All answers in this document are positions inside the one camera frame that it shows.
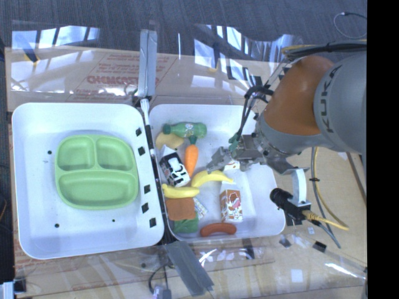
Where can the green divided plate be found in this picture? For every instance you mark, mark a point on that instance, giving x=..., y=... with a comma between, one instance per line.
x=96, y=182

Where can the red sausage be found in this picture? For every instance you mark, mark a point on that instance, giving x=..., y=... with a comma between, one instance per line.
x=218, y=229

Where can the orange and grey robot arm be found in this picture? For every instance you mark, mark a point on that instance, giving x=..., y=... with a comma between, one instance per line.
x=311, y=104

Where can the brown bread slice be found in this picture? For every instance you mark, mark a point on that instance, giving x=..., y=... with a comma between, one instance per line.
x=180, y=209

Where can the pale yellow banana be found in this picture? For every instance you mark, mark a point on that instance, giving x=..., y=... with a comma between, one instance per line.
x=168, y=140

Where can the white plastic tray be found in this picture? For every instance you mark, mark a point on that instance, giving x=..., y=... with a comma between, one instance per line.
x=258, y=198
x=37, y=167

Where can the thin black and white rod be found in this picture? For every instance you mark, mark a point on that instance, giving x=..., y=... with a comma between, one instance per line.
x=155, y=167

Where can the black and white carton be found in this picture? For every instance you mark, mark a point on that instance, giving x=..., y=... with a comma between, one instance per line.
x=174, y=168

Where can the orange carrot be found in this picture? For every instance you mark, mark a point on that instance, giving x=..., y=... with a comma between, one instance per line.
x=191, y=159

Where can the small white colourful packet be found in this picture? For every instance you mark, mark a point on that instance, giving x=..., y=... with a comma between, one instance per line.
x=200, y=208

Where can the black cylinder on white bracket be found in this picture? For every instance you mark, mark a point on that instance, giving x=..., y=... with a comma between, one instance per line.
x=288, y=202

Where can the brown cardboard board red print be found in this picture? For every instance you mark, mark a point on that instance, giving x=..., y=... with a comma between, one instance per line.
x=218, y=73

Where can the green plastic bottle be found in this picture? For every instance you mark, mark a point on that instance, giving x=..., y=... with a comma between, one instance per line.
x=187, y=130

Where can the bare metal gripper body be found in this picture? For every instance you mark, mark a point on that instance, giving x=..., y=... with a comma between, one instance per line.
x=249, y=149

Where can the small white orange carton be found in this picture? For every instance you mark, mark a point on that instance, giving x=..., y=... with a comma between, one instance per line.
x=232, y=166

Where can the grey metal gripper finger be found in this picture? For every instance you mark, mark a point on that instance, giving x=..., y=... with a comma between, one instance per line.
x=219, y=158
x=244, y=165

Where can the orange and white carton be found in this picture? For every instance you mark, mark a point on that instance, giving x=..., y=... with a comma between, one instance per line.
x=231, y=205

